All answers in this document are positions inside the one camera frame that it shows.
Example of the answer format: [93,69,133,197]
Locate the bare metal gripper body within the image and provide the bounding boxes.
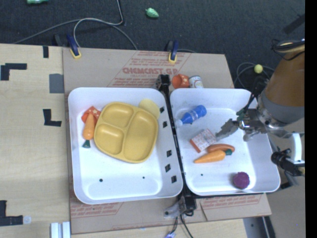
[236,108,295,138]

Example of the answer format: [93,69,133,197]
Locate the orange and white carton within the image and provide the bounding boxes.
[190,128,217,154]

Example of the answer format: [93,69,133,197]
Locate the orange carrot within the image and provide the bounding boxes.
[82,113,97,149]
[193,149,234,164]

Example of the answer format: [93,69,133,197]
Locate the blue bottle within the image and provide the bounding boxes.
[175,105,208,127]

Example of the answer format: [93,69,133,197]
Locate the purple grapes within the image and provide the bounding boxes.
[232,171,251,190]

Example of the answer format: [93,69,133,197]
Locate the white plastic tray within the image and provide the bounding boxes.
[169,88,281,196]
[67,87,184,205]

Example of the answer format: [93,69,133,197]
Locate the thin black rod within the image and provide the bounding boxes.
[162,88,189,218]

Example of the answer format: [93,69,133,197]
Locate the small white can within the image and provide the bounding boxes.
[188,75,205,89]

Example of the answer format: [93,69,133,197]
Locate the orange cup with star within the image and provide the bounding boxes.
[171,73,190,89]

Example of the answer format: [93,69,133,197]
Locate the pale yellow round biscuit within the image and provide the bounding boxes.
[138,98,161,120]

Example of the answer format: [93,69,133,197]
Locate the yellow divided plate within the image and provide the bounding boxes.
[93,101,159,164]

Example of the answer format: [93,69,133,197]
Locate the orange packet with stars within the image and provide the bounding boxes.
[81,105,102,123]

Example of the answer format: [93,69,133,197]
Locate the green toy vegetable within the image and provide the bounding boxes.
[145,7,159,19]

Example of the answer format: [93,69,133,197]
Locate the brown cardboard board red print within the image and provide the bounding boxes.
[62,47,272,235]

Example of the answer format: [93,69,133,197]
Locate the black cylinder on white bracket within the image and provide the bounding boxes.
[270,132,306,178]

